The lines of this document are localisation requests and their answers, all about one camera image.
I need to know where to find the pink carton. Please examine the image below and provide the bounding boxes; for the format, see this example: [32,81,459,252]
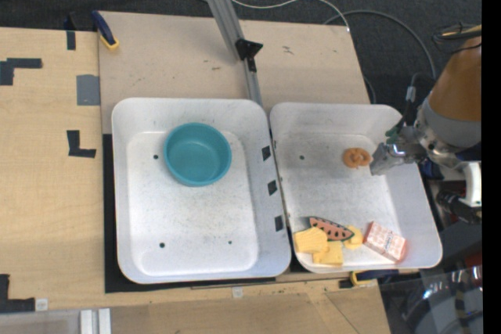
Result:
[362,221,409,263]

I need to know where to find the teal bowl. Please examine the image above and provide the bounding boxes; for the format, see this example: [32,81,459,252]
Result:
[163,122,233,188]

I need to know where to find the pale wood board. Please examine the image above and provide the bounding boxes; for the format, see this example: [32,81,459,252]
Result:
[96,10,422,291]

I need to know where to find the yellow banana piece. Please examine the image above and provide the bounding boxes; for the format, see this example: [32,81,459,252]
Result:
[343,224,366,251]

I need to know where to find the orange pretzel biscuit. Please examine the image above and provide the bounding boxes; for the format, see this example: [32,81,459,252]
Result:
[342,146,373,170]

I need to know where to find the watermelon slice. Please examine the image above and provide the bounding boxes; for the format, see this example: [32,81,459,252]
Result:
[306,216,355,242]

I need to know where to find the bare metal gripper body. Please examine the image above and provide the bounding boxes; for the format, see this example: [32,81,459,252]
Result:
[386,116,467,171]

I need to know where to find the yellow cheese wedge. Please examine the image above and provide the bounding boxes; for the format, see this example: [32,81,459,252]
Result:
[312,240,345,268]

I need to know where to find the yellow ridged crisp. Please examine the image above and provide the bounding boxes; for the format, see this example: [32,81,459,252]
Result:
[293,226,330,255]

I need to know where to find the black cylinder on white bracket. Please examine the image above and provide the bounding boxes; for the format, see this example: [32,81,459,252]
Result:
[435,161,483,224]

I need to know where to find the white plastic tray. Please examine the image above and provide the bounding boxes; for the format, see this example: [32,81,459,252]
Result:
[110,97,293,285]
[269,102,444,275]

